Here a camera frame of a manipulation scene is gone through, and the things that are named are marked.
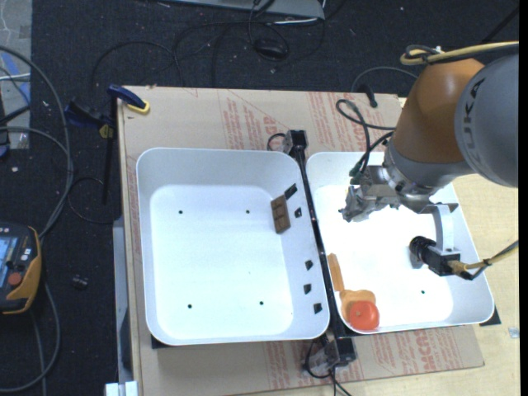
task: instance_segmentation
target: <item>black carpet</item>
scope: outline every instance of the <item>black carpet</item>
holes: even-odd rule
[[[64,105],[79,97],[103,113],[109,110],[110,83],[344,92],[369,68],[419,73],[420,68],[399,64],[407,45],[449,50],[483,40],[518,40],[518,6],[519,0],[328,0],[324,23],[277,26],[280,35],[252,24],[253,39],[274,37],[289,46],[288,58],[275,62],[259,57],[248,41],[248,12],[144,0],[33,0],[31,59]],[[280,19],[255,16],[256,21]],[[493,57],[486,54],[482,61]],[[375,92],[405,96],[413,79],[378,70],[362,82]],[[45,81],[33,71],[31,126],[62,141],[57,110]],[[111,221],[120,215],[119,171],[115,158],[110,198],[103,205],[106,141],[95,129],[69,131],[78,181],[71,206],[65,205],[43,245],[44,277],[62,332],[46,386],[49,395],[96,396],[105,383],[116,381]],[[12,151],[0,161],[0,215],[41,230],[65,175],[57,146],[32,136],[31,149]],[[87,281],[85,289],[73,286],[76,275]],[[55,324],[44,288],[33,312],[47,364]],[[40,373],[38,353],[30,315],[0,315],[0,388],[31,382]],[[38,384],[19,394],[39,395],[42,388]]]

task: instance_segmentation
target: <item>cardboard sheet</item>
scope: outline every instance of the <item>cardboard sheet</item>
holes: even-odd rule
[[[121,145],[125,148],[121,159],[126,164],[121,168],[128,182],[125,205],[130,214],[130,264],[134,268],[136,312],[132,333],[139,339],[134,371],[140,376],[142,394],[223,396],[328,384],[301,369],[309,342],[152,348],[144,312],[136,161],[152,147],[265,149],[271,135],[289,129],[307,131],[309,155],[362,151],[363,129],[338,114],[337,100],[353,100],[367,122],[388,126],[396,124],[401,111],[398,98],[379,95],[379,105],[373,109],[364,96],[347,93],[149,87],[130,90],[151,105],[147,115],[121,106],[120,123],[124,140]],[[381,135],[381,131],[372,131],[373,140]],[[214,318],[210,326],[215,326]],[[355,345],[358,360],[337,371],[342,383],[483,365],[472,326],[360,336],[355,338]]]

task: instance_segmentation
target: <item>black object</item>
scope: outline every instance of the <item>black object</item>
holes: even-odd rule
[[[108,115],[103,115],[78,97],[72,98],[64,109],[68,122],[77,127],[101,128],[104,125],[113,125]]]
[[[312,220],[313,234],[317,244],[319,259],[323,270],[323,279],[327,291],[328,308],[330,310],[330,328],[333,331],[334,339],[337,345],[338,361],[336,365],[344,366],[357,358],[356,349],[352,338],[357,336],[357,333],[352,332],[345,326],[339,315],[337,308],[336,297],[332,287],[332,277],[330,276],[330,268],[328,266],[327,254],[323,246],[323,238],[317,217],[315,215],[314,200],[309,188],[308,175],[306,174],[306,155],[304,150],[308,147],[308,140],[304,130],[289,130],[285,137],[285,152],[287,152],[299,164],[301,176],[303,178],[304,190],[306,193],[306,201],[308,203],[309,215]]]
[[[436,246],[436,242],[432,239],[424,238],[423,236],[416,236],[409,243],[411,254],[417,258],[418,261],[424,262],[429,266],[429,269],[434,271],[438,276],[453,275],[453,269],[449,266],[449,261],[460,261],[460,254],[453,253],[449,255],[441,255],[432,250]]]
[[[369,98],[369,103],[371,107],[377,107],[378,102],[374,98],[374,91],[372,91],[372,88],[367,85],[366,83],[362,83],[358,88],[358,92],[364,92],[366,96]]]
[[[259,38],[253,43],[255,51],[274,60],[285,59],[288,49],[279,41],[272,38]]]
[[[19,314],[30,308],[40,282],[40,263],[36,231],[0,221],[0,314]]]

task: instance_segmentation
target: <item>orange device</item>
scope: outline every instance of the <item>orange device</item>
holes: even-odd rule
[[[0,312],[27,311],[39,287],[42,258],[36,231],[0,221]]]

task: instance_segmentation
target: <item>wire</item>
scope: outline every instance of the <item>wire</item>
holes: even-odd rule
[[[268,151],[273,151],[273,148],[271,147],[271,141],[275,138],[285,138],[286,134],[283,134],[282,132],[278,132],[276,134],[273,134],[267,139],[266,149]]]
[[[501,250],[499,253],[495,254],[491,258],[487,258],[485,260],[482,260],[481,262],[475,262],[473,264],[466,264],[465,262],[460,261],[450,261],[448,262],[449,266],[451,267],[451,270],[454,274],[457,276],[461,276],[464,279],[467,280],[473,280],[477,276],[480,275],[486,268],[489,266],[492,266],[496,262],[501,261],[502,259],[509,257],[512,255],[516,249],[519,248],[519,241],[516,240],[514,243],[511,243],[507,247],[505,247],[503,250]],[[473,270],[475,268],[478,268],[478,270],[474,274],[470,274],[468,270]]]
[[[16,109],[15,111],[12,111],[8,115],[5,115],[2,119],[0,119],[0,125],[5,125],[6,123],[18,117],[19,115],[26,113],[28,110],[30,110],[29,106],[23,106],[19,109]]]
[[[174,50],[170,50],[168,47],[166,47],[165,45],[161,45],[161,44],[158,44],[156,42],[153,42],[153,41],[147,41],[147,40],[131,40],[131,41],[125,41],[125,42],[121,42],[121,43],[118,43],[116,45],[112,45],[109,49],[107,49],[103,54],[101,54],[93,68],[92,68],[92,72],[90,74],[90,91],[92,93],[95,93],[95,89],[96,89],[96,84],[95,84],[95,76],[96,76],[96,73],[97,73],[97,69],[99,68],[99,65],[101,64],[101,62],[110,54],[110,53],[113,53],[114,51],[118,50],[118,49],[121,49],[123,47],[126,47],[128,45],[151,45],[153,47],[157,47],[163,51],[165,51],[166,53],[169,53],[172,57],[172,62],[171,64],[169,65],[170,66],[173,66],[175,65],[176,68],[177,68],[177,71],[178,71],[178,75],[179,75],[179,78],[180,78],[180,83],[181,83],[181,86],[182,87],[185,87],[185,81],[183,79],[183,73],[182,73],[182,68],[180,66],[180,63],[178,61],[178,58],[176,56],[176,52]]]
[[[500,43],[471,45],[462,49],[454,49],[442,52],[426,46],[409,45],[405,53],[400,57],[400,62],[406,65],[412,64],[433,64],[452,62],[474,57],[478,54],[497,50],[518,49],[519,41],[504,41]]]
[[[340,105],[343,103],[346,104],[348,107],[350,107],[360,119],[359,120],[354,119],[353,117],[350,117],[347,113],[345,113],[343,109],[340,107]],[[346,117],[348,120],[354,123],[357,123],[358,125],[366,126],[367,128],[377,129],[377,130],[394,130],[393,126],[380,126],[380,125],[372,125],[370,123],[366,123],[365,119],[363,119],[363,116],[360,113],[360,109],[358,108],[358,106],[354,104],[352,101],[347,100],[346,98],[341,98],[337,100],[336,108],[337,108],[337,111],[339,111],[340,115]]]
[[[306,372],[308,374],[310,374],[312,377],[314,377],[315,379],[326,379],[327,377],[330,377],[331,374],[330,372],[328,372],[328,374],[326,375],[317,375],[315,374],[314,372],[312,372],[312,370],[310,369],[310,357],[312,355],[312,349],[314,348],[314,343],[316,342],[316,340],[312,340],[311,343],[310,343],[310,346],[308,348],[308,351],[306,352],[306,357],[304,358],[304,363],[303,363],[303,368],[306,370]]]
[[[44,370],[37,377],[35,377],[32,381],[22,386],[18,386],[18,387],[10,387],[10,388],[0,387],[0,394],[18,393],[18,392],[27,390],[30,387],[33,387],[35,384],[39,383],[44,377],[47,376],[47,374],[51,371],[55,362],[57,361],[57,357],[59,355],[59,350],[60,350],[60,341],[61,341],[59,315],[57,313],[57,307],[55,305],[53,295],[51,294],[50,288],[48,287],[47,283],[45,283],[45,292],[48,295],[48,301],[51,306],[51,310],[53,312],[53,317],[55,321],[55,348],[53,351],[53,355],[51,356],[51,360],[49,361],[48,365],[44,368]]]
[[[39,361],[40,361],[40,371],[44,372],[45,362],[44,362],[44,351],[42,350],[42,339],[40,338],[39,325],[36,323],[35,315],[33,314],[33,309],[30,309],[31,322],[33,323],[33,330],[35,330],[36,345],[39,348]],[[40,381],[42,384],[42,396],[48,394],[48,389],[46,386],[46,378],[42,377]]]
[[[254,25],[259,25],[259,26],[266,26],[266,27],[269,27],[273,30],[274,33],[276,33],[280,39],[285,43],[287,49],[288,49],[288,53],[290,52],[290,48],[288,46],[288,43],[285,39],[285,37],[276,29],[276,28],[273,28],[273,26],[297,26],[297,27],[312,27],[312,26],[316,26],[316,25],[319,25],[319,24],[322,24],[323,25],[323,29],[322,29],[322,32],[321,32],[321,35],[320,35],[320,40],[319,42],[316,44],[316,46],[311,49],[307,54],[303,54],[301,56],[299,56],[297,59],[294,59],[294,60],[291,60],[290,62],[286,63],[286,64],[282,64],[280,67],[279,66],[275,66],[274,67],[274,71],[278,71],[280,69],[283,69],[283,68],[286,68],[286,67],[289,67],[289,66],[292,66],[296,63],[298,63],[299,61],[302,61],[304,59],[307,59],[308,57],[310,57],[312,54],[316,53],[320,48],[321,46],[323,45],[323,42],[324,42],[324,38],[325,38],[325,20],[322,20],[320,18],[309,18],[309,19],[299,19],[299,20],[286,20],[286,21],[255,21],[254,19],[256,17],[259,17],[261,14],[264,13],[264,11],[262,9],[264,9],[265,6],[267,6],[267,4],[269,3],[270,1],[266,2],[266,4],[264,6],[262,6],[258,13],[254,16],[252,16],[250,19],[246,20],[246,21],[223,21],[223,22],[210,22],[210,23],[205,23],[205,24],[202,24],[202,25],[198,25],[198,26],[191,26],[187,29],[185,29],[184,31],[182,31],[181,33],[179,33],[175,40],[174,40],[174,44],[172,46],[172,51],[177,54],[177,50],[179,48],[179,46],[182,44],[182,42],[184,41],[184,39],[192,32],[194,31],[198,31],[200,29],[203,29],[203,28],[208,28],[208,27],[216,27],[216,26],[231,26],[231,25],[246,25],[246,26],[254,26]],[[340,10],[342,9],[342,7],[344,6],[344,4],[347,2],[347,0],[342,0],[341,4],[337,7],[336,10],[334,10],[334,12],[332,12],[330,15],[328,16],[325,16],[325,19],[328,20],[330,19],[331,17],[335,16],[338,12],[340,12]],[[219,52],[219,46],[221,44],[221,41],[222,39],[225,37],[225,35],[228,33],[227,30],[223,30],[218,36],[214,37],[213,38],[213,41],[214,41],[214,48],[213,48],[213,63],[212,63],[212,70],[215,71],[215,64],[216,64],[216,60],[218,58],[218,52]],[[182,56],[180,57],[179,59],[182,60],[183,57],[189,57],[193,54],[197,54],[199,53],[205,46],[207,46],[212,40],[208,40],[208,42],[205,44],[205,45],[202,45],[200,47],[200,49],[194,53],[191,53],[191,54],[187,54],[185,56]],[[216,77],[215,77],[215,73],[212,73],[211,74],[211,77],[212,77],[212,83],[214,84],[213,87],[216,85]]]
[[[78,211],[77,209],[75,209],[73,207],[73,204],[72,204],[72,201],[71,201],[71,194],[73,192],[73,189],[75,188],[76,185],[78,185],[80,182],[84,182],[84,181],[95,181],[101,185],[104,185],[103,181],[100,180],[100,179],[97,179],[96,177],[79,177],[77,178],[73,183],[72,183],[72,186],[70,188],[70,191],[68,193],[68,204],[69,204],[69,208],[72,212],[74,212],[74,214],[83,219],[84,221],[87,221],[88,223],[94,223],[94,224],[113,224],[114,223],[114,220],[107,220],[107,221],[103,221],[103,220],[94,220],[94,219],[90,219],[89,217],[85,216],[85,215],[82,215],[80,213],[80,211]]]
[[[506,26],[508,23],[510,23],[510,21],[519,14],[519,6],[517,5],[517,7],[515,9],[513,9],[513,11],[507,15],[502,21],[501,23],[499,23],[497,26],[495,26],[495,28],[493,29],[493,31],[491,31],[489,34],[487,34],[484,38],[482,38],[482,40],[480,41],[480,44],[484,44],[484,43],[488,43],[490,42],[493,37],[498,34],[503,28],[504,26]]]
[[[59,216],[60,216],[60,214],[62,212],[62,209],[64,207],[64,202],[66,200],[67,194],[69,192],[70,186],[71,186],[72,181],[73,181],[73,161],[72,161],[72,154],[71,154],[71,148],[70,148],[70,139],[69,139],[69,134],[68,134],[68,123],[66,121],[66,116],[64,114],[64,108],[63,108],[62,102],[60,101],[59,94],[57,93],[53,83],[50,81],[50,79],[47,77],[47,75],[42,71],[42,69],[40,69],[40,67],[38,65],[36,65],[31,60],[29,60],[25,55],[13,50],[13,49],[9,49],[8,47],[0,45],[0,51],[4,51],[6,53],[9,53],[9,54],[19,58],[21,61],[23,61],[25,64],[27,64],[28,66],[31,67],[31,71],[32,72],[35,71],[35,72],[37,72],[40,75],[40,77],[44,80],[44,82],[45,82],[46,86],[48,87],[48,89],[53,94],[53,97],[54,97],[55,102],[57,104],[57,107],[59,109],[59,117],[61,119],[61,122],[62,122],[62,125],[63,125],[63,128],[64,128],[64,144],[61,144],[57,139],[55,139],[51,135],[49,135],[49,134],[47,134],[47,133],[45,133],[45,132],[43,132],[41,130],[36,130],[36,129],[33,129],[33,128],[20,127],[20,126],[16,126],[16,127],[0,127],[0,130],[30,131],[30,132],[45,136],[47,139],[50,139],[52,142],[56,143],[64,151],[64,154],[66,155],[67,174],[66,174],[66,181],[64,183],[64,192],[61,195],[61,197],[59,198],[59,201],[58,201],[57,205],[55,206],[55,208],[53,209],[51,215],[49,216],[48,221],[46,222],[46,225],[45,225],[44,229],[39,233],[39,240],[40,240],[40,243],[42,244],[44,242],[44,238],[45,238],[46,234],[54,227],[54,225],[56,224],[56,222],[57,222],[57,220],[58,220],[58,218],[59,218]],[[46,292],[46,294],[48,296],[49,304],[50,304],[51,309],[53,311],[53,316],[54,316],[54,321],[55,321],[56,340],[55,340],[54,353],[51,356],[51,359],[50,359],[48,365],[44,368],[44,370],[35,379],[33,379],[32,381],[30,381],[30,382],[28,382],[28,383],[26,383],[26,384],[24,384],[22,386],[13,387],[13,388],[0,388],[0,393],[4,393],[4,394],[5,393],[15,393],[15,392],[20,392],[20,391],[29,389],[33,385],[41,382],[41,380],[44,377],[47,376],[47,374],[51,371],[51,369],[53,368],[53,366],[54,366],[54,364],[55,364],[55,362],[57,360],[57,357],[59,355],[59,350],[60,350],[60,341],[61,341],[59,315],[57,313],[57,307],[55,306],[53,295],[51,294],[50,287],[48,286],[47,283],[45,283],[45,292]]]
[[[255,41],[253,40],[253,37],[252,37],[252,33],[251,33],[251,26],[252,26],[252,19],[253,18],[258,18],[262,13],[266,12],[266,10],[275,2],[275,0],[268,0],[266,3],[264,3],[262,5],[261,8],[258,9],[257,13],[255,14],[255,16],[253,16],[253,12],[255,11],[255,8],[257,7],[257,5],[261,2],[261,0],[253,0],[253,5],[252,5],[252,8],[251,10],[249,11],[249,19],[247,20],[247,37],[249,39],[249,43],[251,44],[251,46],[253,47],[253,49],[256,51],[256,53],[262,57],[263,59],[266,59],[266,60],[270,60],[270,61],[273,61],[273,62],[276,62],[277,59],[276,58],[273,58],[271,56],[267,56],[259,51],[257,51],[256,47],[255,47]],[[278,35],[280,37],[280,39],[282,40],[282,42],[284,43],[285,45],[285,54],[286,56],[288,56],[290,54],[290,45],[288,44],[288,41],[286,40],[286,38],[275,28],[273,28],[273,26],[271,26],[271,24],[269,23],[266,23],[264,24],[265,26],[267,26],[268,28],[270,28],[273,32],[275,32],[276,35]]]
[[[356,116],[359,118],[359,120],[358,119],[354,119],[353,117],[350,117],[347,113],[345,113],[342,110],[342,108],[340,107],[340,105],[342,103],[346,103],[356,113]],[[361,127],[363,128],[363,131],[365,132],[365,152],[363,153],[363,155],[361,156],[359,161],[356,163],[356,165],[350,170],[350,176],[354,177],[358,172],[360,172],[360,173],[364,173],[365,172],[366,167],[369,164],[370,153],[378,145],[380,145],[388,137],[390,137],[393,134],[395,128],[392,127],[392,126],[380,126],[380,125],[372,125],[370,123],[366,123],[365,122],[365,118],[361,114],[360,109],[358,108],[358,106],[355,103],[353,103],[352,101],[344,99],[344,98],[342,98],[340,100],[337,100],[336,109],[337,109],[337,111],[339,112],[340,115],[346,117],[348,120],[350,120],[350,121],[352,121],[354,123],[357,123],[358,125],[361,125]],[[390,130],[390,132],[388,132],[387,134],[383,135],[381,138],[377,139],[373,144],[370,144],[369,128],[376,129],[376,130]]]
[[[323,337],[320,340],[324,341],[325,338],[326,338],[326,335],[323,335]],[[337,394],[337,388],[339,388],[346,396],[352,396],[337,381],[337,379],[336,379],[336,367],[335,366],[332,367],[331,369],[328,369],[328,373],[325,374],[325,375],[317,375],[313,371],[311,371],[310,366],[309,366],[309,362],[310,362],[310,357],[312,355],[312,350],[314,348],[314,344],[315,344],[316,340],[317,339],[314,339],[314,340],[312,340],[310,342],[310,346],[309,346],[309,348],[308,348],[308,350],[306,352],[306,357],[304,358],[304,363],[302,365],[304,370],[308,374],[310,374],[312,377],[314,377],[315,379],[323,380],[323,379],[326,379],[326,378],[330,377],[332,379],[332,383],[333,383],[333,393],[334,393],[334,395]]]
[[[377,71],[377,70],[393,70],[394,72],[404,73],[404,74],[406,74],[406,75],[408,75],[408,76],[410,76],[412,78],[418,79],[417,75],[415,75],[414,73],[408,72],[407,70],[403,70],[403,69],[400,69],[400,68],[393,68],[392,66],[377,66],[375,68],[367,69],[367,70],[361,72],[359,75],[357,75],[356,79],[354,79],[354,82],[352,83],[352,85],[350,87],[350,91],[351,92],[357,91],[357,83],[359,82],[359,80],[361,78],[363,78],[367,73],[374,72],[374,71]]]
[[[351,393],[349,393],[342,385],[339,383],[336,379],[336,368],[334,367],[330,373],[330,376],[332,377],[333,382],[333,393],[334,395],[337,394],[337,388],[339,388],[346,396],[352,396]]]

